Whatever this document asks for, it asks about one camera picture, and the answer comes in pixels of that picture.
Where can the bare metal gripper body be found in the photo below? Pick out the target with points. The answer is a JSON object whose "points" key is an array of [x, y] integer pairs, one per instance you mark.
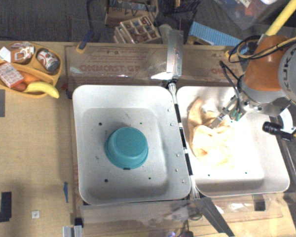
{"points": [[233, 105]]}

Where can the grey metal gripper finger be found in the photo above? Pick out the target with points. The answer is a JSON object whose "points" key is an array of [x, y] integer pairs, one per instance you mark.
{"points": [[215, 120], [221, 123]]}

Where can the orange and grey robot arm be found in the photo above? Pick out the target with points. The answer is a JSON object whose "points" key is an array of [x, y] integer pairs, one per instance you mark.
{"points": [[266, 65]]}

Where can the tan bread slice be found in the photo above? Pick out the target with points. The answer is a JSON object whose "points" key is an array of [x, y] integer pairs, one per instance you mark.
{"points": [[209, 142], [196, 115]]}

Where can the thin black and white rod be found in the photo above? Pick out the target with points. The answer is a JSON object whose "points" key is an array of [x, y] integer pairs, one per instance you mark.
{"points": [[185, 144]]}

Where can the white plastic tray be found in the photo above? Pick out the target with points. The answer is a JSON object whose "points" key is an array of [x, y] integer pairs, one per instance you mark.
{"points": [[128, 100], [246, 162]]}

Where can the teal bowl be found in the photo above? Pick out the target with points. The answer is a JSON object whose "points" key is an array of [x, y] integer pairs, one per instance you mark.
{"points": [[127, 148]]}

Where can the yellow banana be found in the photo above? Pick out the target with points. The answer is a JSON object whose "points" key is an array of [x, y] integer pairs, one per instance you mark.
{"points": [[43, 87]]}

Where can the red and white can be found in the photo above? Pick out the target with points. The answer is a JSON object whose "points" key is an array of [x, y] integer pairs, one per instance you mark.
{"points": [[48, 60]]}

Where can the yellow divided plate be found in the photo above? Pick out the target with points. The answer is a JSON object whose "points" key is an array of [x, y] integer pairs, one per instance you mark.
{"points": [[40, 71]]}

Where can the orange carrot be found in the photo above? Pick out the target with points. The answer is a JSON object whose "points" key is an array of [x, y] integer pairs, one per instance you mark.
{"points": [[29, 78]]}

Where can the white and orange carton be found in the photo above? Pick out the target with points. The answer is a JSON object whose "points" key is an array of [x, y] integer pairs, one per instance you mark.
{"points": [[19, 54]]}

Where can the pink and white packet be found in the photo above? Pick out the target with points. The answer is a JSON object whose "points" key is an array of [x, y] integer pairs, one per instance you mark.
{"points": [[8, 75]]}

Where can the black cylinder on white bracket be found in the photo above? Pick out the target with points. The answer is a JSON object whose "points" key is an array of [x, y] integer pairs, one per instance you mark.
{"points": [[278, 130]]}

